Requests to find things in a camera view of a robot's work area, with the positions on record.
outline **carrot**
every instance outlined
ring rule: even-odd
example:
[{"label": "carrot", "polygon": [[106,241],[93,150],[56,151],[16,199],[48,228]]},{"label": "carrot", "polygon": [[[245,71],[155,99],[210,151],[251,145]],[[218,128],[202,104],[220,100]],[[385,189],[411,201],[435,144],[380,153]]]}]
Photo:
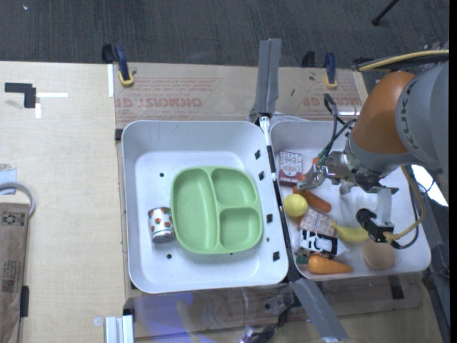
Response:
[{"label": "carrot", "polygon": [[308,258],[308,270],[312,274],[351,273],[352,267],[329,258],[313,254]]},{"label": "carrot", "polygon": [[316,196],[313,192],[311,192],[309,189],[305,189],[304,191],[298,190],[297,186],[294,186],[292,189],[293,193],[300,194],[303,196],[308,204],[320,212],[327,214],[331,211],[331,204],[329,204],[327,201],[323,200],[319,196]]}]

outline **lemon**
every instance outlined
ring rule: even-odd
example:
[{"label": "lemon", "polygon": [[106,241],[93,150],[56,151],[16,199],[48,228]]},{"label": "lemon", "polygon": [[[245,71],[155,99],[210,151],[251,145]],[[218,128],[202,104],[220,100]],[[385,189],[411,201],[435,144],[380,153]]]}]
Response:
[{"label": "lemon", "polygon": [[308,202],[301,194],[289,194],[283,200],[284,211],[292,217],[303,216],[308,210]]}]

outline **banana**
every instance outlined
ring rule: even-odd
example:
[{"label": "banana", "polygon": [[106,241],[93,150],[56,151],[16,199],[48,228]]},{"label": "banana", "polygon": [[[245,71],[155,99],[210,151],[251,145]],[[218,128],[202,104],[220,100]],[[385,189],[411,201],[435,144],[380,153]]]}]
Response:
[{"label": "banana", "polygon": [[338,236],[345,242],[360,243],[369,239],[368,232],[363,227],[341,226],[336,221],[332,221],[330,226],[336,229]]}]

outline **yellow cable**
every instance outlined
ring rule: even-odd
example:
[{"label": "yellow cable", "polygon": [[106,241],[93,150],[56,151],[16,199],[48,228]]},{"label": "yellow cable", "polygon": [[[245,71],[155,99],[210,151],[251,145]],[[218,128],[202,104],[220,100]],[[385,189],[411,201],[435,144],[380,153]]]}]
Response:
[{"label": "yellow cable", "polygon": [[414,230],[414,228],[416,226],[418,226],[423,221],[423,219],[425,219],[425,216],[426,216],[426,208],[425,208],[425,205],[423,204],[422,196],[419,193],[419,190],[417,189],[416,185],[413,183],[413,180],[412,180],[411,176],[408,174],[408,172],[406,171],[406,168],[404,166],[402,166],[401,170],[403,170],[403,174],[405,174],[405,177],[406,177],[406,180],[408,181],[409,186],[412,188],[414,194],[416,195],[416,198],[419,201],[419,204],[421,206],[421,215],[416,220],[416,222],[414,222],[414,224],[412,224],[409,228],[403,230],[399,234],[392,234],[391,232],[384,232],[383,235],[385,236],[385,238],[388,242],[392,242],[394,240],[400,239],[401,237],[404,237],[411,230]]},{"label": "yellow cable", "polygon": [[415,59],[416,57],[435,56],[438,54],[448,54],[448,53],[449,53],[448,49],[413,52],[412,54],[403,54],[400,56],[389,57],[382,61],[378,61],[378,62],[374,62],[372,64],[368,64],[366,66],[358,67],[358,68],[356,68],[356,70],[357,71],[368,71],[368,70],[375,69],[377,67],[385,66],[387,64],[393,64],[395,62],[399,62],[399,61],[403,61],[403,60],[407,60],[407,59]]}]

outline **green divided plate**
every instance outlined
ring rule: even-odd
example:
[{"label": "green divided plate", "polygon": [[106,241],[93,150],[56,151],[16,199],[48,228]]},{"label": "green divided plate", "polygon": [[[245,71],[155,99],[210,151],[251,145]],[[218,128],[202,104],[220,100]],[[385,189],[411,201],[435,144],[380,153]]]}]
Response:
[{"label": "green divided plate", "polygon": [[176,238],[199,254],[241,252],[262,236],[260,199],[250,176],[223,166],[181,170],[171,185]]}]

